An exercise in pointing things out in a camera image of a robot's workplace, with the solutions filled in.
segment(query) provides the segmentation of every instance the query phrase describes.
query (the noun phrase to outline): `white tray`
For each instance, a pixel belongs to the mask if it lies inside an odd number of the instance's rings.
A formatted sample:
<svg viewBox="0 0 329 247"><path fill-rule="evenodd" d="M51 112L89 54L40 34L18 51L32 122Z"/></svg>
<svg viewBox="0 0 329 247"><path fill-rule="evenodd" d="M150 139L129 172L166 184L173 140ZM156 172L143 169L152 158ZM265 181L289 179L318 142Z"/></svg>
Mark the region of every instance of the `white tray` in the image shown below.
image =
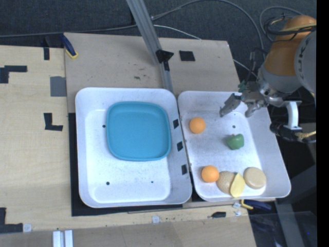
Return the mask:
<svg viewBox="0 0 329 247"><path fill-rule="evenodd" d="M168 156L157 161L133 162L117 159L110 153L106 143L106 112L121 101L150 102L167 112L172 141ZM187 155L177 101L171 92L84 88L76 95L76 120L79 194L86 205L102 208L182 204L190 198Z"/></svg>
<svg viewBox="0 0 329 247"><path fill-rule="evenodd" d="M246 118L247 106L241 103L233 112L220 117L220 107L232 92L187 91L178 96L178 107L187 154L191 166L195 190L210 202L232 200L221 192L216 183L206 183L200 173L204 166L214 165L219 171L239 172L243 175L247 167L258 167L264 171L267 184L262 189L251 189L247 185L237 199L283 198L290 193L288 177L276 137L271 133L268 111L260 109ZM189 121L196 116L206 121L201 134L193 134ZM231 134L243 134L245 144L231 150L225 139Z"/></svg>

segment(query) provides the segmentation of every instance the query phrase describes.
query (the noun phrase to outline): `blue tray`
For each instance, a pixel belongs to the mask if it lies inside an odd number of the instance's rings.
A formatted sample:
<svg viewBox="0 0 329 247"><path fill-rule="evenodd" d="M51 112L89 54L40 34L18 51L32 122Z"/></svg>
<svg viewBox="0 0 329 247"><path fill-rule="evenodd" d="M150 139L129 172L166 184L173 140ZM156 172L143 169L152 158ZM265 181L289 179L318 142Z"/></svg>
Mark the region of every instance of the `blue tray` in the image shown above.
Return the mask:
<svg viewBox="0 0 329 247"><path fill-rule="evenodd" d="M106 138L111 153L122 160L159 160L171 149L167 113L149 102L117 102L110 106Z"/></svg>

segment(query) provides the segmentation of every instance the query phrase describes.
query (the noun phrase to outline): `orange fruit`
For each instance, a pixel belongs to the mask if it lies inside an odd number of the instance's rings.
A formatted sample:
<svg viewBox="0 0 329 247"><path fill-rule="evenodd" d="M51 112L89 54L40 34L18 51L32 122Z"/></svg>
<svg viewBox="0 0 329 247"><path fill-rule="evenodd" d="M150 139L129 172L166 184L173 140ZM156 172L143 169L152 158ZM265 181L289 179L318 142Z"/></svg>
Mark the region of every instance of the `orange fruit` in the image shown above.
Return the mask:
<svg viewBox="0 0 329 247"><path fill-rule="evenodd" d="M206 122L201 117L194 117L190 120L190 130L192 133L200 134L206 128Z"/></svg>
<svg viewBox="0 0 329 247"><path fill-rule="evenodd" d="M214 166L205 166L201 171L201 178L205 182L216 182L220 178L220 173Z"/></svg>

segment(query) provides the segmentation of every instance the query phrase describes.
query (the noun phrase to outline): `black mat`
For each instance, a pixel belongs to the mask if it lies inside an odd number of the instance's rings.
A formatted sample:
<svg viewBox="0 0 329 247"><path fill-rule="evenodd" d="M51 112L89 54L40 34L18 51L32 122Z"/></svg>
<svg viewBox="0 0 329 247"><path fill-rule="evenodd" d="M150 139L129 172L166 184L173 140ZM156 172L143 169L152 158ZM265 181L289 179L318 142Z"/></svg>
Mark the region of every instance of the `black mat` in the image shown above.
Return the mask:
<svg viewBox="0 0 329 247"><path fill-rule="evenodd" d="M177 209L182 208L178 205L153 205L153 206L133 206L133 207L111 207L111 208L92 208L84 204L79 195L78 180L78 151L77 151L77 125L76 114L68 114L69 122L69 146L70 146L70 173L71 173L71 214L72 216L92 216L112 214L128 211L159 210L159 209Z"/></svg>

